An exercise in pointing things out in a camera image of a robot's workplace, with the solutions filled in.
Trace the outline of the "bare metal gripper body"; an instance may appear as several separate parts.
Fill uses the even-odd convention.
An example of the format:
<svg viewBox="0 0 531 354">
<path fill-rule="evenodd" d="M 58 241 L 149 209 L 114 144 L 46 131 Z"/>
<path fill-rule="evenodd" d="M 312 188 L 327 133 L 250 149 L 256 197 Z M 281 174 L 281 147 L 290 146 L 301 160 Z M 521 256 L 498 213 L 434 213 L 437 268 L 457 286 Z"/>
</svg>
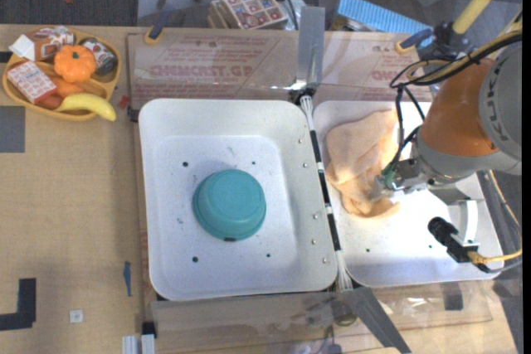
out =
<svg viewBox="0 0 531 354">
<path fill-rule="evenodd" d="M 457 187 L 452 180 L 442 180 L 435 174 L 428 173 L 429 169 L 420 158 L 408 158 L 401 161 L 391 161 L 374 178 L 374 199 L 393 197 L 396 192 L 410 194 L 428 190 L 441 200 L 455 200 Z"/>
</svg>

